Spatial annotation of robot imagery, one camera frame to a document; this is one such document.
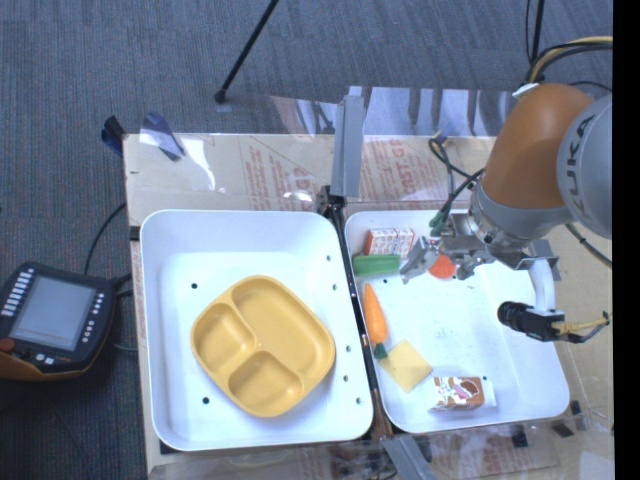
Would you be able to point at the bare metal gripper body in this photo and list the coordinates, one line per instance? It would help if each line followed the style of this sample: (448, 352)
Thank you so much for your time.
(467, 240)

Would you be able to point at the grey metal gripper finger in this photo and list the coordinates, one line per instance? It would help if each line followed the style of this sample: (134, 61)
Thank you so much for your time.
(419, 260)
(466, 269)

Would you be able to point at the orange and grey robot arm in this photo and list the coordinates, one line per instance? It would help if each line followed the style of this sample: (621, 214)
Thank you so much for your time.
(530, 148)

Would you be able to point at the orange round toy food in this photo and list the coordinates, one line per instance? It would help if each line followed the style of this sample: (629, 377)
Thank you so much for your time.
(442, 268)

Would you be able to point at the orange juice carton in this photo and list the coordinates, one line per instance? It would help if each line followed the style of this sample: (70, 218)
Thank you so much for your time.
(387, 241)

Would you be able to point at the green celery stick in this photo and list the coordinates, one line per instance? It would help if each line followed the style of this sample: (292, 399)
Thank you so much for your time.
(375, 265)

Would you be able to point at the white plastic tray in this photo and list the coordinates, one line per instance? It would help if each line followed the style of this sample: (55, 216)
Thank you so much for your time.
(280, 238)
(465, 328)

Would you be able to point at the orange carrot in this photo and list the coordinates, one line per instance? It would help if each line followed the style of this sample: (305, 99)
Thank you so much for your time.
(374, 315)

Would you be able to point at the yellow cheese slice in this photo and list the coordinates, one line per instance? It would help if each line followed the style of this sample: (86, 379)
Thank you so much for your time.
(405, 365)

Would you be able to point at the brown and white carton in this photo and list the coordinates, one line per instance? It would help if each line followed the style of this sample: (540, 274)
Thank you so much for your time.
(460, 394)

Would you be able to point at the yellow divided plate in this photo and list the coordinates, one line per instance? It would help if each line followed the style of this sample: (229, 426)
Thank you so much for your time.
(262, 343)

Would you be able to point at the brown cardboard board, red print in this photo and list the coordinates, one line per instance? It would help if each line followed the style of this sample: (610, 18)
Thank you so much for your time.
(260, 173)

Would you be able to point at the black tripod leg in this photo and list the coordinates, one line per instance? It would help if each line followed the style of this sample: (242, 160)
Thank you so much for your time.
(252, 38)
(539, 18)

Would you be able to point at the black cylinder on white bracket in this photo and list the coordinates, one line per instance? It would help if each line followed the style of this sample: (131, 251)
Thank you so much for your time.
(530, 318)

